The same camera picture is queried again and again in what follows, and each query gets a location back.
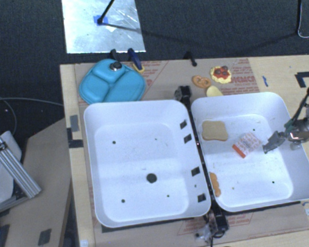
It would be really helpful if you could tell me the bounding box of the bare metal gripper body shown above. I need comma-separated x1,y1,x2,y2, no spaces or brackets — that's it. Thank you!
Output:
284,117,309,149

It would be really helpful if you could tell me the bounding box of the white and orange packet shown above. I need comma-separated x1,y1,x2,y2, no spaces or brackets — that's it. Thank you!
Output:
230,131,264,160

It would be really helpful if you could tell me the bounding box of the white plastic tray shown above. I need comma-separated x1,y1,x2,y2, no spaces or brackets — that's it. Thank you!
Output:
189,88,309,215
82,94,214,230

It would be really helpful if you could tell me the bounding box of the tan bread slice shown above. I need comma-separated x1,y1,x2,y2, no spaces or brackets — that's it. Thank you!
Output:
200,118,229,144

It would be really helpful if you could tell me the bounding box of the orange ridged toy food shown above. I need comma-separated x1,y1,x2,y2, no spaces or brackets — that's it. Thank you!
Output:
209,171,222,199

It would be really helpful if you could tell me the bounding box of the thin black rod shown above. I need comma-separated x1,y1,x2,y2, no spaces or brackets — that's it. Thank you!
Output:
185,99,219,217

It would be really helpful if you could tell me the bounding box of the pale yellow round chip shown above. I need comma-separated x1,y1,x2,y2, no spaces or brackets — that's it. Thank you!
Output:
205,84,224,98

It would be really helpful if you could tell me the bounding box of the yellow and red pizza slice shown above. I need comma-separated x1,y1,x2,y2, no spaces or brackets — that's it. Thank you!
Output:
209,64,233,86

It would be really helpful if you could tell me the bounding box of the orange pretzel biscuit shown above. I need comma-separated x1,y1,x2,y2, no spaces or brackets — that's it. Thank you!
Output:
191,74,212,90

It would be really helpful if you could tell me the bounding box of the brown cardboard board red print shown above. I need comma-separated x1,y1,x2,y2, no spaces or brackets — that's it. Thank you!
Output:
74,46,309,247

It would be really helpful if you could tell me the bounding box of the blue divided plate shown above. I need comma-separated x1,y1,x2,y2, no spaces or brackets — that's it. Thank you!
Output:
76,55,149,106

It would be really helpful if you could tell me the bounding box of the small dark round can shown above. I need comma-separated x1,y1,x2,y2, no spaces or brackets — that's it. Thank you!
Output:
108,61,124,72

